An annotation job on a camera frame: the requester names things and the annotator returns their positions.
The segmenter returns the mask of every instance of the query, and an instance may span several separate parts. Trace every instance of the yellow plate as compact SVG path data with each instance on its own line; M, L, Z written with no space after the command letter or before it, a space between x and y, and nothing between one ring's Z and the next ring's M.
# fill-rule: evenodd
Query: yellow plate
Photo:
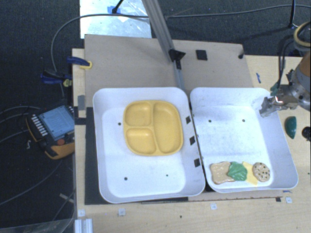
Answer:
M169 155L178 152L183 145L179 112L169 102L130 103L124 110L123 127L128 148L139 155Z

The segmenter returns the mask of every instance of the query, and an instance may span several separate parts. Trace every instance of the cheese slice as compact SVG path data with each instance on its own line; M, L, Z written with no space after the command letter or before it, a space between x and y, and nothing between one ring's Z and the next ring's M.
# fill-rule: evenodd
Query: cheese slice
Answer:
M253 175L253 165L243 161L242 162L243 166L247 169L247 178L246 181L257 186L258 180L257 178Z

